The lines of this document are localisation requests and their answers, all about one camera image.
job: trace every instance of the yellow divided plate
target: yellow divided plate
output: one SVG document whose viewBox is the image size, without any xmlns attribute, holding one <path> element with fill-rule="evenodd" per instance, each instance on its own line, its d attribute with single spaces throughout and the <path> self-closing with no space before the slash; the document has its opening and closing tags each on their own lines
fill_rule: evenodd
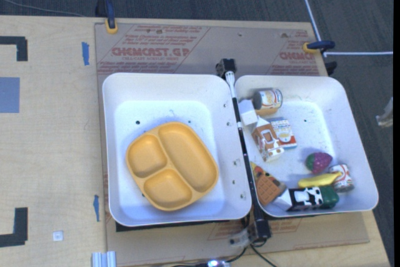
<svg viewBox="0 0 400 267">
<path fill-rule="evenodd" d="M 143 195 L 165 211 L 181 209 L 203 197 L 219 176 L 200 137 L 177 121 L 136 138 L 127 148 L 126 164 Z"/>
</svg>

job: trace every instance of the waffle toy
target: waffle toy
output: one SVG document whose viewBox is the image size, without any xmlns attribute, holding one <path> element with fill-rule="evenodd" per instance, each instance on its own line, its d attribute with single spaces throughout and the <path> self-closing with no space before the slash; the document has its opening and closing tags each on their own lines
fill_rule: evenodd
<svg viewBox="0 0 400 267">
<path fill-rule="evenodd" d="M 266 206 L 285 191 L 286 185 L 252 161 L 250 164 L 253 171 L 258 200 L 263 206 Z"/>
</svg>

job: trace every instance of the black connector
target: black connector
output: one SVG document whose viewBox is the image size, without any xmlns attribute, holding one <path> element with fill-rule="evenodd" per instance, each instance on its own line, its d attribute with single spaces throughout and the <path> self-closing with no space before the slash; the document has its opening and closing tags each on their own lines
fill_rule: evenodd
<svg viewBox="0 0 400 267">
<path fill-rule="evenodd" d="M 221 61 L 215 66 L 217 76 L 225 79 L 225 73 L 228 71 L 236 72 L 236 63 L 234 59 L 221 59 Z"/>
<path fill-rule="evenodd" d="M 266 219 L 256 220 L 254 222 L 254 224 L 256 225 L 258 239 L 271 238 L 272 234 L 271 234 L 271 229 L 268 224 L 268 220 L 266 220 Z"/>
</svg>

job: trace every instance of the white plastic tray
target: white plastic tray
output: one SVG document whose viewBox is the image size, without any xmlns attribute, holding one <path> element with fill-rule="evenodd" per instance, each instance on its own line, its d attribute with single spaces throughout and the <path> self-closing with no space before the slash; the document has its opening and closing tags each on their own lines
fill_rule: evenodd
<svg viewBox="0 0 400 267">
<path fill-rule="evenodd" d="M 233 103 L 225 81 L 212 75 L 116 73 L 102 86 L 106 127 L 109 208 L 125 226 L 240 219 L 251 195 Z M 170 121 L 195 130 L 219 167 L 215 187 L 203 198 L 171 212 L 142 195 L 125 162 L 129 144 Z"/>
<path fill-rule="evenodd" d="M 312 216 L 366 211 L 377 205 L 375 181 L 346 92 L 338 81 L 320 76 L 243 76 L 235 87 L 239 101 L 252 98 L 262 89 L 280 89 L 283 104 L 277 113 L 265 119 L 287 118 L 297 140 L 296 148 L 287 149 L 277 160 L 265 163 L 251 137 L 253 127 L 246 126 L 244 137 L 250 161 L 261 165 L 288 188 L 298 188 L 300 179 L 313 176 L 305 166 L 306 157 L 322 151 L 333 157 L 329 166 L 347 164 L 355 185 L 352 191 L 338 194 L 339 202 L 332 209 L 288 212 L 270 203 L 264 208 L 268 215 L 277 218 Z"/>
</svg>

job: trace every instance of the blue square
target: blue square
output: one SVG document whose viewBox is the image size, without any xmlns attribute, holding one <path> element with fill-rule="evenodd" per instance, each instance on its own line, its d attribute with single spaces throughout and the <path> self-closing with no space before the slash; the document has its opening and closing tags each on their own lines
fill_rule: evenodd
<svg viewBox="0 0 400 267">
<path fill-rule="evenodd" d="M 0 113 L 19 113 L 19 78 L 0 77 Z"/>
</svg>

